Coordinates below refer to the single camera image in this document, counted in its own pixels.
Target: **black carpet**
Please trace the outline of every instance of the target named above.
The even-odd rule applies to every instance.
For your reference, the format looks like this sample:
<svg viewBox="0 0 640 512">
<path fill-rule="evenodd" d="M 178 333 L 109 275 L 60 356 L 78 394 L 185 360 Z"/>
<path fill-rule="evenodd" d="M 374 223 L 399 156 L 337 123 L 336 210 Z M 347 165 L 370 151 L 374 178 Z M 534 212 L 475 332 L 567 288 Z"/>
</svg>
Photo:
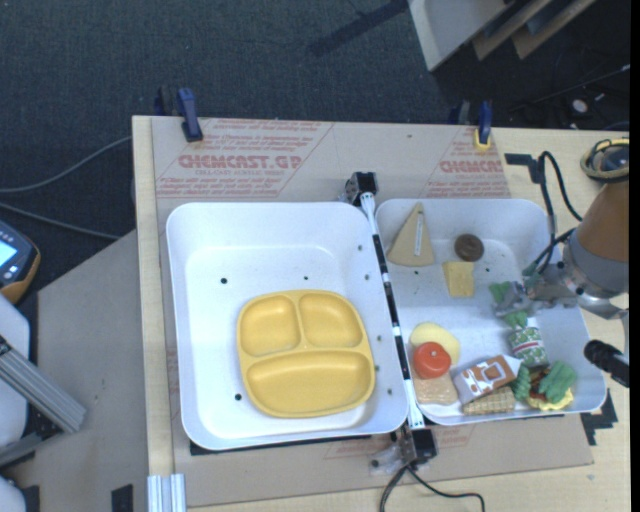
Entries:
<svg viewBox="0 0 640 512">
<path fill-rule="evenodd" d="M 483 62 L 466 45 L 430 73 L 405 1 L 3 0 L 0 203 L 134 229 L 130 142 L 7 189 L 130 136 L 163 85 L 191 88 L 211 117 L 435 124 L 466 100 L 473 122 L 490 99 L 494 126 L 627 130 L 630 29 L 630 0 L 600 0 L 524 60 L 510 41 Z M 587 116 L 567 108 L 578 96 Z M 6 208 L 0 219 L 42 252 L 31 293 L 112 243 Z"/>
</svg>

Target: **dark brown round object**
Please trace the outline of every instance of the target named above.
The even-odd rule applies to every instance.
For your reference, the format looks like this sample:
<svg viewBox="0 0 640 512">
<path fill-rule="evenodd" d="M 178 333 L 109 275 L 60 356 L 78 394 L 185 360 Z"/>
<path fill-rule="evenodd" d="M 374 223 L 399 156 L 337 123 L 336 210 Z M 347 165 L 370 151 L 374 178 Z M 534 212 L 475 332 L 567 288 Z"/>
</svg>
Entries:
<svg viewBox="0 0 640 512">
<path fill-rule="evenodd" d="M 456 238 L 454 250 L 463 261 L 478 261 L 484 254 L 484 244 L 477 236 L 464 234 Z"/>
</svg>

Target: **yellow divided plate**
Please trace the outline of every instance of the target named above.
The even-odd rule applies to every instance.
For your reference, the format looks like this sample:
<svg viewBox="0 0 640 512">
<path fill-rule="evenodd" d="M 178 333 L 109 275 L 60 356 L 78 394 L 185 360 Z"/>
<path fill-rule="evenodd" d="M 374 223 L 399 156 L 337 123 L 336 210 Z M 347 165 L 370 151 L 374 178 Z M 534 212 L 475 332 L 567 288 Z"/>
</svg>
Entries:
<svg viewBox="0 0 640 512">
<path fill-rule="evenodd" d="M 321 290 L 292 290 L 249 301 L 238 317 L 245 388 L 261 411 L 282 418 L 334 414 L 365 402 L 375 368 L 353 305 Z"/>
</svg>

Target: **blue screen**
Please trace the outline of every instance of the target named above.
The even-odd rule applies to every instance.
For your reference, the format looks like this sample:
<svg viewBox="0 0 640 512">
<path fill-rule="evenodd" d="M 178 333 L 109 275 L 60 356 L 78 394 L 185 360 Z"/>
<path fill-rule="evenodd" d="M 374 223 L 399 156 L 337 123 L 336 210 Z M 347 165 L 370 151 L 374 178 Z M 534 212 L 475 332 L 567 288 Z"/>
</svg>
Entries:
<svg viewBox="0 0 640 512">
<path fill-rule="evenodd" d="M 11 257 L 18 252 L 18 249 L 5 244 L 0 240 L 0 267 L 4 265 Z"/>
</svg>

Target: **red tomato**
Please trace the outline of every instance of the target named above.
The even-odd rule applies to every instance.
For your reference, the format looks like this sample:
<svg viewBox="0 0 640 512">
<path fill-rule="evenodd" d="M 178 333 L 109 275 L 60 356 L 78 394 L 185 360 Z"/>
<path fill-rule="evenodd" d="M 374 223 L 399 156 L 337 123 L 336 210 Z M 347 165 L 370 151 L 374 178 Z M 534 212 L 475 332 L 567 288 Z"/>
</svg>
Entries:
<svg viewBox="0 0 640 512">
<path fill-rule="evenodd" d="M 427 341 L 413 351 L 413 367 L 421 379 L 435 379 L 449 371 L 451 356 L 440 343 Z"/>
</svg>

